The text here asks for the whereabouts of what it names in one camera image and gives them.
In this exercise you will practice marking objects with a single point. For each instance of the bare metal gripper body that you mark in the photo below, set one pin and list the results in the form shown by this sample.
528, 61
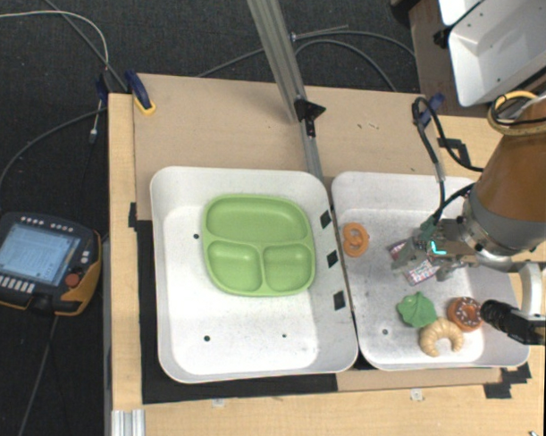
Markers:
453, 243

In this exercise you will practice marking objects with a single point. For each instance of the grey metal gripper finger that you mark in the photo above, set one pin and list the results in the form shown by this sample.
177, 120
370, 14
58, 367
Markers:
445, 270
405, 261

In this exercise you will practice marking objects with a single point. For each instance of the pink and white packet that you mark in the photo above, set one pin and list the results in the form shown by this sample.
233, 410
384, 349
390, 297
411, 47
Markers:
421, 272

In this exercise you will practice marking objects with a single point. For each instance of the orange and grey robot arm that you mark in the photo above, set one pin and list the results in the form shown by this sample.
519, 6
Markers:
515, 181

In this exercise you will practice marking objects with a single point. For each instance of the white plastic tray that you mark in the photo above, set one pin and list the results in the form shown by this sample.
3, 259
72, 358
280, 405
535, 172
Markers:
233, 336
377, 297

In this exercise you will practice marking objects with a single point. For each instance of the brown sprinkled doughnut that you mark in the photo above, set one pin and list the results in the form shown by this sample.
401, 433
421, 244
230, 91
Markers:
464, 314

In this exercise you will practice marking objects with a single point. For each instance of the green lettuce leaf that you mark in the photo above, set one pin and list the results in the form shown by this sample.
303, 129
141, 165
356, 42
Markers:
415, 310

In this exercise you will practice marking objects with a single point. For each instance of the orange pretzel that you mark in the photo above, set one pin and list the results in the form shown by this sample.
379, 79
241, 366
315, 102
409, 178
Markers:
353, 247

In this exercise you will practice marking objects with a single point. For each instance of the thin black rod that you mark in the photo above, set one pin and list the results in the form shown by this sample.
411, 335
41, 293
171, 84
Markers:
347, 287

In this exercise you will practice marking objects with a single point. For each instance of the beige croissant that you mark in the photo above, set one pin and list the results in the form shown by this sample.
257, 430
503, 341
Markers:
441, 334

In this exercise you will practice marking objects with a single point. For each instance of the green divided plate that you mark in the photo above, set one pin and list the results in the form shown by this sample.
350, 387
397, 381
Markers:
256, 245

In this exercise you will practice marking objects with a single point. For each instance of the brown cardboard board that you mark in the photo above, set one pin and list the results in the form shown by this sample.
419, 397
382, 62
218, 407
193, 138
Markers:
222, 130

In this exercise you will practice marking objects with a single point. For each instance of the black cylinder on white bracket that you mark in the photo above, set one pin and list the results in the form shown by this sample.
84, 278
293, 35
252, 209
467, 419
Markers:
515, 321

